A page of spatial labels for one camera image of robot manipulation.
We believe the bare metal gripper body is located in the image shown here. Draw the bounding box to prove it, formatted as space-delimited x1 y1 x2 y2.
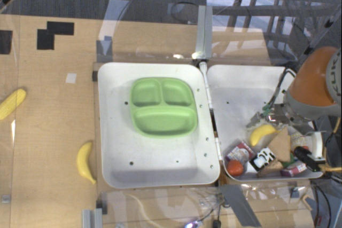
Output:
263 103 294 125

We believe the yellow banana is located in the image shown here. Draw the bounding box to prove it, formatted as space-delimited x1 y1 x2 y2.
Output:
249 124 279 147
76 141 97 185

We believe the white printed bottle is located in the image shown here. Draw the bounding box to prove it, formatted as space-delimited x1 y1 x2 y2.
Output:
289 127 311 151

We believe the brown bread slice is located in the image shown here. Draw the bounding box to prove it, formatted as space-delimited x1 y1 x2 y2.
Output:
256 159 284 178
267 126 292 163

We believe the pink and white packet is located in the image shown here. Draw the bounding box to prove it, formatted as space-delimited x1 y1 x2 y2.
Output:
224 141 255 163

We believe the white plastic tray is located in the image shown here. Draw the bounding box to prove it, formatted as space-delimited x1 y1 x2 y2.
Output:
97 61 221 190
206 64 325 182

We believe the black and white carton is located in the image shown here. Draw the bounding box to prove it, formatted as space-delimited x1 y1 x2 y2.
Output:
249 148 277 172

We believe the green toy vegetable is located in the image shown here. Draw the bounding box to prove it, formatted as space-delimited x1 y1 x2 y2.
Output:
282 152 296 168

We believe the red tomato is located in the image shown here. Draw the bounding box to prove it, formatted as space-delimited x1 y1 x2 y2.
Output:
227 159 245 177

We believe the thin black and white rod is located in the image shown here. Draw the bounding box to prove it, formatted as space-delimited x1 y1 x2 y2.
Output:
198 60 223 163

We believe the purple packet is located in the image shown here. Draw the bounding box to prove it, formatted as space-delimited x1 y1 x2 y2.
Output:
280 162 308 178

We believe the green divided plate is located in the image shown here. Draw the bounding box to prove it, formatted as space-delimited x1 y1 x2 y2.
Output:
129 76 199 139

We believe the yellow corn cob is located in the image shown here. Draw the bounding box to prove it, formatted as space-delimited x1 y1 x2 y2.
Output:
0 88 28 121

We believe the black cylinder on white bracket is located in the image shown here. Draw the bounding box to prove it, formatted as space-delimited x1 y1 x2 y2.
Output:
293 130 328 172

